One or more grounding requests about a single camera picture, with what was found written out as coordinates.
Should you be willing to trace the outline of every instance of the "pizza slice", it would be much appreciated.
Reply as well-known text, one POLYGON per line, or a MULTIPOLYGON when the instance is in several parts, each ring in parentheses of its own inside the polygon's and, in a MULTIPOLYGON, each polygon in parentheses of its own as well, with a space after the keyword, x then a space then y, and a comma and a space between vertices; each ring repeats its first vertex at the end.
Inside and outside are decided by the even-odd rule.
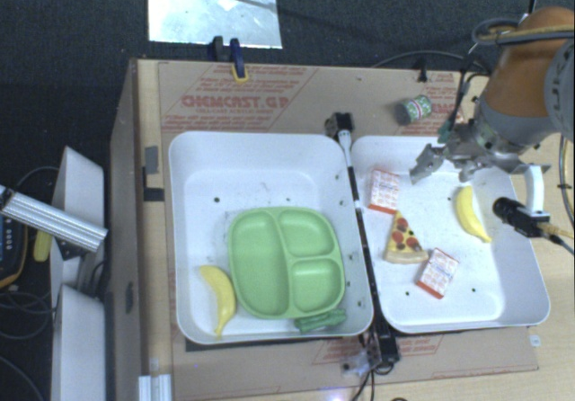
POLYGON ((384 259, 391 263, 419 263, 429 259, 410 224, 398 210, 394 215, 392 234, 387 242, 384 259))

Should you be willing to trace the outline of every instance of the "banana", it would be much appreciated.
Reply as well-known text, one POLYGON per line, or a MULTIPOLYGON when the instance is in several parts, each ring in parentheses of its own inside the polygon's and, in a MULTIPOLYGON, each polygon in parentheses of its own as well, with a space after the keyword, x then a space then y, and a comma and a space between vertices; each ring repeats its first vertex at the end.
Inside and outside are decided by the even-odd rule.
POLYGON ((467 233, 478 236, 484 243, 491 241, 491 237, 485 233, 482 223, 473 211, 473 189, 471 185, 465 186, 457 194, 456 212, 459 223, 467 233))
POLYGON ((209 284, 217 297, 217 327, 216 337, 222 336, 222 330, 235 314, 235 293, 229 277, 214 265, 202 265, 199 272, 209 284))

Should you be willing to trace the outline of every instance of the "green divided plate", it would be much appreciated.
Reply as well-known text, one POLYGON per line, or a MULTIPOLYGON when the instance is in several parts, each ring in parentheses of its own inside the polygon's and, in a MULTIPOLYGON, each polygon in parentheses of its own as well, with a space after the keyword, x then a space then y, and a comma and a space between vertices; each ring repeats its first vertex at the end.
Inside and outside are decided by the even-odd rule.
POLYGON ((343 297, 340 245, 330 222, 315 210, 245 211, 230 227, 228 253, 235 294, 257 317, 313 316, 343 297))

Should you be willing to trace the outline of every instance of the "cardboard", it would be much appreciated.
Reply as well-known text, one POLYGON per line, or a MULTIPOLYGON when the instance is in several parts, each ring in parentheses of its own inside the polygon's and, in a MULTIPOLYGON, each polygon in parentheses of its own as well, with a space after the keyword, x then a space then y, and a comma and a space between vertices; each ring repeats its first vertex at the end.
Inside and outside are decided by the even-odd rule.
MULTIPOLYGON (((118 218, 116 230, 112 230, 116 233, 112 250, 123 254, 112 261, 111 288, 114 302, 121 301, 121 293, 132 282, 140 313, 134 310, 126 315, 115 303, 117 399, 135 399, 128 394, 137 386, 138 371, 148 371, 150 358, 160 372, 172 373, 174 399, 179 401, 356 387, 360 383, 357 375, 342 369, 361 351, 356 337, 230 348, 186 343, 174 315, 166 151, 170 141, 185 129, 321 134, 324 121, 336 111, 353 113, 354 138, 366 134, 435 134, 453 105, 458 75, 430 72, 429 82, 423 85, 417 83, 414 70, 248 67, 253 85, 230 82, 228 64, 131 63, 128 81, 133 75, 137 83, 131 89, 128 83, 122 95, 112 140, 112 175, 117 176, 116 184, 112 183, 112 191, 116 192, 112 207, 117 207, 113 214, 118 218), (434 111, 418 123, 397 126, 394 103, 418 94, 431 98, 434 111), (205 96, 217 100, 207 101, 205 96), (157 147, 161 160, 157 173, 146 176, 146 186, 163 190, 164 201, 138 196, 144 191, 139 188, 139 170, 145 165, 142 156, 149 147, 157 147), (137 204, 124 201, 131 199, 137 204), (128 256, 122 259, 127 251, 130 263, 128 256), (148 307, 142 311, 144 303, 148 307)), ((524 327, 404 336, 398 343, 402 359, 377 383, 537 369, 529 332, 524 327)))

